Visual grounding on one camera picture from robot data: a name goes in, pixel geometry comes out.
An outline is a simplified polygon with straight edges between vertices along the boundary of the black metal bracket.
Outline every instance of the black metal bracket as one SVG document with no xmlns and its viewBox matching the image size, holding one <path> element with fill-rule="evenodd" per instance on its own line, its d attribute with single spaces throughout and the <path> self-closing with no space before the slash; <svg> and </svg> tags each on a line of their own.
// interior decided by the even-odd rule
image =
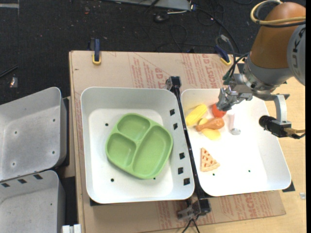
<svg viewBox="0 0 311 233">
<path fill-rule="evenodd" d="M 188 131 L 187 131 L 184 112 L 183 112 L 183 108 L 182 108 L 182 104 L 181 104 L 181 100 L 180 100 L 180 87 L 181 87 L 180 77 L 178 77 L 178 76 L 170 77 L 166 81 L 165 85 L 166 85 L 167 90 L 169 90 L 175 94 L 177 101 L 178 101 L 179 112 L 180 112 L 181 121 L 183 124 L 184 134 L 185 134 L 185 138 L 186 138 L 186 142 L 187 142 L 187 146 L 188 146 L 190 162 L 191 162 L 191 167 L 192 167 L 192 172 L 193 172 L 193 179 L 194 179 L 194 184 L 195 184 L 194 192 L 196 193 L 196 195 L 198 197 L 199 206 L 200 206 L 199 214 L 205 215 L 206 213 L 211 212 L 211 207 L 210 207 L 210 203 L 209 203 L 208 198 L 211 198 L 212 196 L 210 196 L 209 194 L 204 192 L 204 190 L 202 189 L 200 182 L 199 182 L 199 177 L 198 177 L 198 173 L 197 173 L 197 170 L 195 167 L 194 156 L 193 156 L 192 147 L 191 147 L 191 143 L 190 143 L 190 139 L 189 139 L 189 135 L 188 135 Z M 187 200 L 187 204 L 188 204 L 188 206 L 192 205 L 190 199 Z"/>
</svg>

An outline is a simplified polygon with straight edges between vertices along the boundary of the pizza slice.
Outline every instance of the pizza slice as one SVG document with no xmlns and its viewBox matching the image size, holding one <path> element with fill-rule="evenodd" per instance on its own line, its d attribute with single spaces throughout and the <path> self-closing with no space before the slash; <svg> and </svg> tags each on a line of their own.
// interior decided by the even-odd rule
<svg viewBox="0 0 311 233">
<path fill-rule="evenodd" d="M 202 172 L 212 171 L 218 168 L 220 164 L 209 154 L 205 148 L 201 148 L 201 165 Z"/>
</svg>

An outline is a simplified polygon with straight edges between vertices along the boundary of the cardboard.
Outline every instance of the cardboard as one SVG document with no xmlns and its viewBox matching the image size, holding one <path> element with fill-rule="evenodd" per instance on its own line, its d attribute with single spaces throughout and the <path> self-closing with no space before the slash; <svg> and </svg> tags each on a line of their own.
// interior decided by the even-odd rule
<svg viewBox="0 0 311 233">
<path fill-rule="evenodd" d="M 73 116 L 75 118 L 73 126 L 78 218 L 83 232 L 139 233 L 184 228 L 187 223 L 178 220 L 176 216 L 178 211 L 186 208 L 184 201 L 91 206 L 85 182 L 80 95 L 84 89 L 92 86 L 163 88 L 170 76 L 181 78 L 181 90 L 219 88 L 222 86 L 222 76 L 229 67 L 220 61 L 217 54 L 101 52 L 101 55 L 102 63 L 96 66 L 92 64 L 91 51 L 72 51 L 69 54 L 71 95 L 74 100 Z M 300 150 L 305 147 L 303 140 L 299 146 Z M 302 184 L 300 187 L 305 190 L 305 185 Z M 212 212 L 199 217 L 197 225 L 285 215 L 280 193 L 269 191 L 210 198 Z M 297 213 L 292 213 L 292 218 L 295 217 L 300 222 L 302 220 L 303 223 L 299 225 L 300 229 L 304 230 L 306 221 L 305 211 L 301 207 L 303 204 L 296 197 L 295 204 L 299 204 L 300 207 Z M 261 223 L 256 224 L 260 232 Z M 282 224 L 284 224 L 284 229 L 288 228 L 285 223 L 280 223 Z M 239 232 L 239 229 L 232 229 L 232 232 Z"/>
</svg>

